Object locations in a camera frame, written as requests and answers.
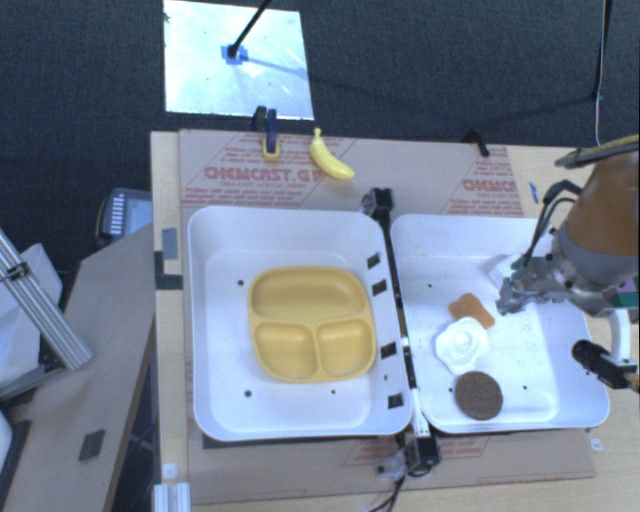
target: brown food item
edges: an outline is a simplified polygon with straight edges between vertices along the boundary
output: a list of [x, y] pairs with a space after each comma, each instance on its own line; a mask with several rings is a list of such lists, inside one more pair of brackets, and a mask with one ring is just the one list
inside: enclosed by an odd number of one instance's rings
[[482, 303], [473, 293], [465, 293], [457, 301], [449, 304], [449, 312], [456, 320], [460, 320], [465, 316], [475, 318], [482, 324], [482, 327], [489, 329], [496, 323]]
[[462, 412], [476, 420], [490, 420], [502, 409], [500, 385], [482, 372], [467, 372], [458, 377], [455, 399]]

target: black carpet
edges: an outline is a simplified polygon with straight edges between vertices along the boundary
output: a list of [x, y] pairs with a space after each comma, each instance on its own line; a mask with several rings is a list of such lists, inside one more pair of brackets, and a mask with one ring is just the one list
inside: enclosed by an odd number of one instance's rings
[[[328, 135], [452, 141], [474, 127], [489, 143], [595, 144], [600, 0], [272, 7], [301, 13]], [[602, 141], [638, 132], [639, 36], [640, 4], [614, 2]], [[0, 48], [0, 227], [20, 250], [42, 242], [60, 270], [94, 250], [113, 188], [149, 188], [151, 131], [248, 128], [164, 111], [159, 0], [3, 0]]]

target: yellow plate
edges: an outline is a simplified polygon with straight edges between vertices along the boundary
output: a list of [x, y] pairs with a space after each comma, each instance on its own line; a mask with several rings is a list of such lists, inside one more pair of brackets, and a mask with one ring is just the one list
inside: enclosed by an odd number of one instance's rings
[[267, 270], [251, 284], [248, 309], [256, 357], [276, 379], [346, 380], [368, 371], [375, 360], [369, 297], [346, 270]]

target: banana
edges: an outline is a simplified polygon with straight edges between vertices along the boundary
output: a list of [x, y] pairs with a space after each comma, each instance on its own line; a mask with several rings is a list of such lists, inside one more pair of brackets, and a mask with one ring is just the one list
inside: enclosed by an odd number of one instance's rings
[[322, 130], [315, 128], [313, 130], [313, 140], [309, 146], [311, 158], [318, 164], [326, 174], [338, 180], [350, 180], [356, 173], [348, 165], [342, 163], [333, 156], [322, 139]]

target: robotic arm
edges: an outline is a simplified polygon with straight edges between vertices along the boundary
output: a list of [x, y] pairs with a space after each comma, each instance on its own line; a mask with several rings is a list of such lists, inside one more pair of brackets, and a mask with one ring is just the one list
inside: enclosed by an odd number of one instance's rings
[[[598, 161], [584, 189], [565, 180], [544, 197], [543, 210], [529, 249], [512, 264], [505, 277], [497, 307], [500, 313], [517, 313], [529, 302], [569, 300], [584, 312], [611, 321], [612, 351], [589, 341], [576, 343], [574, 357], [613, 388], [637, 391], [637, 365], [629, 359], [629, 314], [637, 318], [634, 304], [615, 304], [611, 296], [621, 283], [638, 276], [638, 136], [577, 151], [556, 165], [576, 167]], [[568, 191], [577, 196], [556, 199]], [[567, 219], [555, 230], [551, 250], [533, 257], [547, 231], [555, 207], [573, 202]]]

